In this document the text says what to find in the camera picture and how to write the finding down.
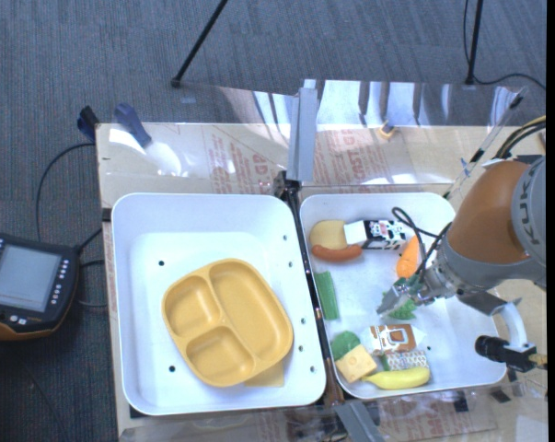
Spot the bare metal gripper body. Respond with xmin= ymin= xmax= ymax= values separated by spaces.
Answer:
xmin=392 ymin=264 xmax=458 ymax=307

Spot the green toy lettuce leaf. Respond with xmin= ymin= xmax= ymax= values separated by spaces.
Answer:
xmin=387 ymin=299 xmax=419 ymax=321

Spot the brown and white carton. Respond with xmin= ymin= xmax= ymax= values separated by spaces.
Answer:
xmin=361 ymin=323 xmax=428 ymax=355

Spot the orange toy carrot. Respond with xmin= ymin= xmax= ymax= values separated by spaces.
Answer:
xmin=395 ymin=235 xmax=422 ymax=280

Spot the white plastic tray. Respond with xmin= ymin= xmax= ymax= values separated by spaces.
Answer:
xmin=298 ymin=192 xmax=509 ymax=401
xmin=110 ymin=192 xmax=329 ymax=417

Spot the patterned small packet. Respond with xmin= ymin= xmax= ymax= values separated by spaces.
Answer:
xmin=380 ymin=350 xmax=431 ymax=372

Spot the green toy bean stick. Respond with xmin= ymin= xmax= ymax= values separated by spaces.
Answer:
xmin=314 ymin=270 xmax=341 ymax=321

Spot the yellow toy cheese wedge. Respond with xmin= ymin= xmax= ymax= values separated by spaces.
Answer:
xmin=334 ymin=343 xmax=379 ymax=384

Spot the cow print milk carton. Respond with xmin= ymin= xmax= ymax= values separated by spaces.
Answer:
xmin=342 ymin=219 xmax=409 ymax=251

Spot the orange toy sausage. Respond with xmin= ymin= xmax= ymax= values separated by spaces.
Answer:
xmin=310 ymin=243 xmax=364 ymax=263

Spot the yellow banana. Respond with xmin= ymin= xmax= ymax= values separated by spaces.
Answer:
xmin=360 ymin=366 xmax=432 ymax=391

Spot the yellow toy bread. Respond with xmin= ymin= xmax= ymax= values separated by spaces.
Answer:
xmin=309 ymin=219 xmax=348 ymax=251

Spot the yellow divided plate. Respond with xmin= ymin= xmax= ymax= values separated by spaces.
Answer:
xmin=160 ymin=258 xmax=295 ymax=389

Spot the brown cardboard board red print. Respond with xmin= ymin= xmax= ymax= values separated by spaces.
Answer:
xmin=95 ymin=122 xmax=548 ymax=442

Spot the black cylinder on white bracket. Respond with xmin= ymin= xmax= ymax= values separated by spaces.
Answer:
xmin=474 ymin=299 xmax=538 ymax=374

